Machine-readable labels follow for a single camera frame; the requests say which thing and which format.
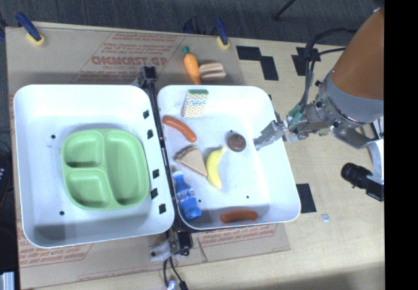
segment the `brown round object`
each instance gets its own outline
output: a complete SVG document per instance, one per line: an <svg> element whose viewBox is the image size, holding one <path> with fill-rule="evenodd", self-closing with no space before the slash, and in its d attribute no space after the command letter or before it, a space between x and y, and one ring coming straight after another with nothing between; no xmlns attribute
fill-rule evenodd
<svg viewBox="0 0 418 290"><path fill-rule="evenodd" d="M234 152L241 152L247 146L246 139L238 133L233 133L228 138L228 147Z"/></svg>

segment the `black dot on bin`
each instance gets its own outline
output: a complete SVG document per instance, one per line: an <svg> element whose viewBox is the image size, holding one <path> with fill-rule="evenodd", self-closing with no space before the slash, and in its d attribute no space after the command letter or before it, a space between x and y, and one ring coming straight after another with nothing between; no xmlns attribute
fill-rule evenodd
<svg viewBox="0 0 418 290"><path fill-rule="evenodd" d="M167 211L167 209L165 208L165 204L161 204L159 206L159 214L163 214L166 211Z"/></svg>
<svg viewBox="0 0 418 290"><path fill-rule="evenodd" d="M151 190L151 199L156 198L156 196L158 196L157 188Z"/></svg>

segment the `cardboard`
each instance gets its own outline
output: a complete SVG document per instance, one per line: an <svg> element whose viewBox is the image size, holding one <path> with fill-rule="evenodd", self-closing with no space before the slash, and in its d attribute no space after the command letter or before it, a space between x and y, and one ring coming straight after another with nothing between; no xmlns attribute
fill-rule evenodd
<svg viewBox="0 0 418 290"><path fill-rule="evenodd" d="M22 229L20 210L13 96L28 84L130 84L135 81L143 65L156 67L158 88L166 84L190 84L182 65L181 47L184 45L190 47L201 64L223 64L227 77L219 84L241 85L244 79L236 50L220 48L216 39L210 36L34 24L45 37L42 46L34 46L29 42L23 28L8 28L6 31L21 288L162 269L162 261L151 262L149 248L162 243L165 234L54 249L38 248L27 240ZM290 249L283 224L193 233L193 241L190 255L179 258L178 265L195 265Z"/></svg>

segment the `green divided plate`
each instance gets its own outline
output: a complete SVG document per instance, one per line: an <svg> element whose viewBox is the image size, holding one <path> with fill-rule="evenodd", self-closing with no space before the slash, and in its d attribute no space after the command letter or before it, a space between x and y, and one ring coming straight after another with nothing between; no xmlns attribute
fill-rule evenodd
<svg viewBox="0 0 418 290"><path fill-rule="evenodd" d="M75 132L65 139L61 159L67 194L83 209L129 208L150 192L144 148L127 131Z"/></svg>

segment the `table surface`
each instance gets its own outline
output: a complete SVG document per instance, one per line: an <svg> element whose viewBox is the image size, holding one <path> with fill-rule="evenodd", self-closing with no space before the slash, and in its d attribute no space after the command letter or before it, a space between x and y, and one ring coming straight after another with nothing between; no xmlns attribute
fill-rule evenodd
<svg viewBox="0 0 418 290"><path fill-rule="evenodd" d="M292 56L302 43L230 39L233 47L258 47L272 57L279 80L266 80L260 61L240 59L244 84L265 90L281 117L299 101L304 77L298 76ZM333 48L317 45L319 51ZM340 52L323 55L315 65L322 80ZM310 99L317 92L311 88ZM384 202L378 202L342 179L348 162L372 170L367 150L356 150L332 135L311 135L285 143L297 184L308 184L316 212L302 213L285 224L289 251L226 261L181 266L176 270L190 290L197 289L384 289ZM162 270L101 280L77 282L48 289L164 289Z"/></svg>

